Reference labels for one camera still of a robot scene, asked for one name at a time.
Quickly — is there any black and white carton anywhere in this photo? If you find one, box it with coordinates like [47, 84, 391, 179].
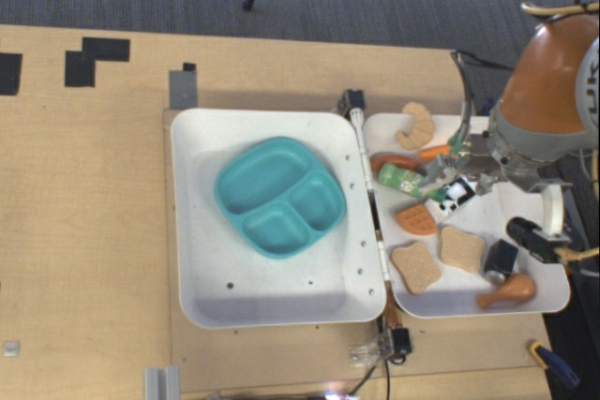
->
[427, 175, 479, 222]

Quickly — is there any small black can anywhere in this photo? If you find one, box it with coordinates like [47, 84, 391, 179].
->
[482, 239, 520, 283]

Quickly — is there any thin black and white rod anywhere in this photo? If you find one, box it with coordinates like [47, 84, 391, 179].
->
[349, 106, 400, 330]

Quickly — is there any orange toy waffle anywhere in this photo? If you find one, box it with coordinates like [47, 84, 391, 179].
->
[394, 200, 440, 237]

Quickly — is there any black block with thin wires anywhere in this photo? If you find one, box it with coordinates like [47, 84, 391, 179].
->
[390, 327, 415, 364]
[340, 88, 368, 111]

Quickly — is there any red-brown toy sausage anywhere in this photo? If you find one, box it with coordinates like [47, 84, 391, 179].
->
[369, 153, 426, 177]

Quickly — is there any orange toy chicken drumstick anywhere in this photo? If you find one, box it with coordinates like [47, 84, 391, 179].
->
[475, 273, 537, 311]

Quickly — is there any white plastic tray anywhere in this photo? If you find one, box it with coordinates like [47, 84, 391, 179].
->
[363, 112, 573, 319]
[170, 108, 388, 331]

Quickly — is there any orange toy carrot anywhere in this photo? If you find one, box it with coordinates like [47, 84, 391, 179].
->
[417, 144, 454, 161]

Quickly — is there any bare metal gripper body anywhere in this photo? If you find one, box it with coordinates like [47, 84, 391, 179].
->
[448, 133, 511, 196]

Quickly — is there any tan toy croissant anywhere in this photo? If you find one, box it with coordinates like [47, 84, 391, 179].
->
[395, 101, 437, 152]

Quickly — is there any tan toy bread slice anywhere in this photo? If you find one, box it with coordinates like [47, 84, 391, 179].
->
[438, 224, 487, 274]
[389, 241, 443, 296]

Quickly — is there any teal divided plate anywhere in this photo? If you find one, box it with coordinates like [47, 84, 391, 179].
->
[214, 136, 349, 261]

